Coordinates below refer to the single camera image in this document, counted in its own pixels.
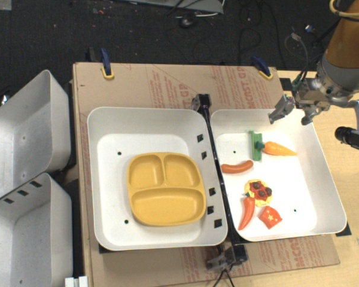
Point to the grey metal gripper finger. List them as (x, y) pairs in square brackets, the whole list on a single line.
[(282, 106), (310, 112)]

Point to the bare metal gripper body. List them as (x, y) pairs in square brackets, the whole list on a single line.
[(309, 93)]

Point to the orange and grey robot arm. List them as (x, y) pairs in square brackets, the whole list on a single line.
[(345, 43)]

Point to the orange carrot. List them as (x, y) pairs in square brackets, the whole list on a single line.
[(276, 149)]

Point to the green rectangular block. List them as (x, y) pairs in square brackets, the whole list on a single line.
[(255, 152)]

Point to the orange sausage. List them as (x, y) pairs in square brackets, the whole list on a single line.
[(236, 167)]

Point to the white plastic tray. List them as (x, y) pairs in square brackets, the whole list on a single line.
[(113, 172), (27, 238), (305, 190), (24, 136)]

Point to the thin black rod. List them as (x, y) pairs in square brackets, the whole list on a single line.
[(218, 166)]

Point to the yellow pasta with meatballs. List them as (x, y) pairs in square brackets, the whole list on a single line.
[(260, 193)]

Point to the red chili pepper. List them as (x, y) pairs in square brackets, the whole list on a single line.
[(247, 212)]

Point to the red packet with yellow star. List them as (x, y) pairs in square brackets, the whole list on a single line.
[(270, 217)]

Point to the brown cardboard board, red print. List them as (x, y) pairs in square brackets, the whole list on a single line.
[(167, 82)]

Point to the yellow divided plate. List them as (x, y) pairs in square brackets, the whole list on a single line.
[(167, 202)]

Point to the black cylinder on white bracket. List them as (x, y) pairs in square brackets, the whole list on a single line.
[(350, 137)]

